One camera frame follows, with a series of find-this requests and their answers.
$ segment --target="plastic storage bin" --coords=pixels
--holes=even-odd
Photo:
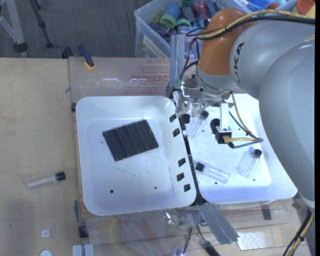
[[[251,11],[241,5],[237,0],[215,0],[224,8],[235,8],[245,13]],[[136,38],[134,54],[138,58],[170,58],[171,47],[158,33],[148,24],[157,11],[166,9],[168,4],[178,3],[182,6],[181,0],[154,0],[134,12],[136,24]]]

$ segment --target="clear plastic sheet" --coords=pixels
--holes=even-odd
[[[166,96],[170,81],[169,58],[92,57],[88,70],[84,57],[69,57],[71,100],[89,96]],[[195,66],[184,77],[191,77]]]
[[[235,243],[219,245],[197,206],[86,217],[87,242],[94,245],[95,256],[173,256],[184,250],[192,228],[184,255],[206,255],[200,245],[202,236],[222,256],[230,255],[228,248],[237,252],[278,248],[282,252],[300,227],[297,211],[306,206],[294,198],[218,207],[239,235],[236,247]]]

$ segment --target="glass vial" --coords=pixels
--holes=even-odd
[[[226,184],[230,177],[229,173],[207,163],[197,162],[195,163],[195,169],[203,175],[223,184]]]
[[[203,111],[198,120],[197,120],[197,124],[196,126],[194,127],[194,129],[191,131],[190,133],[190,138],[196,138],[201,130],[203,129],[203,127],[205,126],[206,122],[207,122],[207,117],[209,116],[209,113],[207,111]]]
[[[66,179],[66,174],[64,171],[60,171],[57,173],[50,173],[47,175],[40,175],[38,177],[33,177],[29,179],[27,181],[27,188],[33,189],[35,187],[39,187],[45,184],[55,184],[65,179]]]
[[[260,163],[261,155],[262,151],[260,149],[255,149],[253,153],[246,151],[236,168],[239,174],[245,178],[252,177]]]

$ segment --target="black rectangular hole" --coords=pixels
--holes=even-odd
[[[176,137],[180,133],[179,128],[175,129],[172,133],[173,133],[173,137]]]
[[[190,184],[184,185],[184,192],[187,192],[187,191],[190,190],[190,189],[191,189]]]
[[[176,114],[173,114],[172,116],[170,116],[170,123],[176,120],[176,118],[177,118]]]
[[[176,176],[176,180],[179,182],[179,181],[181,181],[184,177],[185,177],[185,174],[184,174],[183,172],[181,172],[180,174],[178,174],[178,175]]]
[[[178,161],[179,167],[182,166],[184,163],[186,163],[186,159],[182,158]]]

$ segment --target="black connector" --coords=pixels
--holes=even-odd
[[[200,238],[199,243],[208,255],[220,256],[220,254],[216,251],[216,249],[213,247],[213,245],[209,241],[206,241],[203,238]]]
[[[225,144],[224,136],[229,136],[231,137],[232,132],[229,131],[219,131],[217,127],[220,125],[220,120],[219,119],[213,119],[210,123],[210,127],[212,132],[215,134],[215,139],[218,142],[218,144]]]

